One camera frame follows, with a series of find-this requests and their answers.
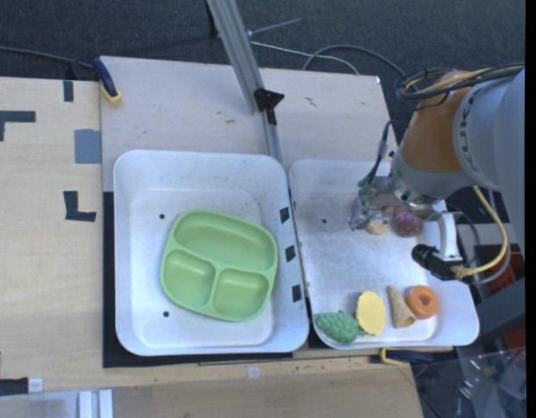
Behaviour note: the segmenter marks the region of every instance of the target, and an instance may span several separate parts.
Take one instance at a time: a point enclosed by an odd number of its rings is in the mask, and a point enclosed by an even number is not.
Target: green plate
[[[243,321],[266,307],[277,269],[278,246],[267,229],[225,212],[193,209],[171,227],[160,278],[181,307]]]

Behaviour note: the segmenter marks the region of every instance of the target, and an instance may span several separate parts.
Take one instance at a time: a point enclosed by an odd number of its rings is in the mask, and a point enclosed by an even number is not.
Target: orange donut
[[[417,285],[405,295],[405,303],[417,319],[428,319],[440,308],[439,296],[425,285]]]

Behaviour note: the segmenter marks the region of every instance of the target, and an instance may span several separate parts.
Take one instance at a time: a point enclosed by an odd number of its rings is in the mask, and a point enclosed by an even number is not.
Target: wooden table
[[[362,95],[368,81],[357,82]],[[372,90],[372,102],[383,125],[381,93]],[[74,140],[101,130],[100,105],[95,82],[0,78],[1,379],[40,378],[46,391],[114,388],[121,416],[421,416],[409,366],[371,363],[376,349],[305,343],[275,361],[104,369],[102,166],[76,162]],[[7,111],[34,112],[35,122]],[[376,145],[367,150],[372,158]],[[72,191],[94,221],[65,218]]]

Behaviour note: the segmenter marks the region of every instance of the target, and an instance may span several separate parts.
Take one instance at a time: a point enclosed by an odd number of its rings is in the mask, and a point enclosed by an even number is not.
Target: aluminum rod
[[[254,93],[258,89],[264,89],[264,83],[237,3],[235,0],[206,0],[206,2],[233,65],[245,101],[251,113],[256,113],[260,110]],[[268,153],[281,163],[278,130],[268,121],[266,110],[262,112]]]

